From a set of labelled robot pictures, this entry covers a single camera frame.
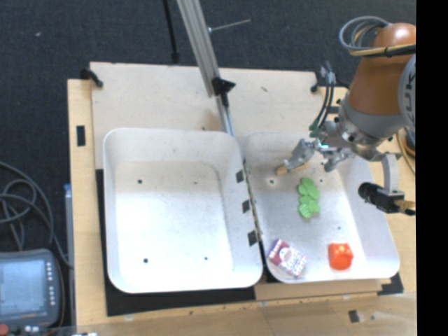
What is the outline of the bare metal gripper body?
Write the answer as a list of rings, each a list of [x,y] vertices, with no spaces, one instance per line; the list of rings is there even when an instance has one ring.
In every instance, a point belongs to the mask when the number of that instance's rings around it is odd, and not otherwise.
[[[377,148],[392,134],[393,121],[386,117],[359,118],[355,121],[336,117],[336,121],[327,120],[318,129],[322,154],[336,148],[349,148],[354,156],[368,162],[382,160],[384,153]]]

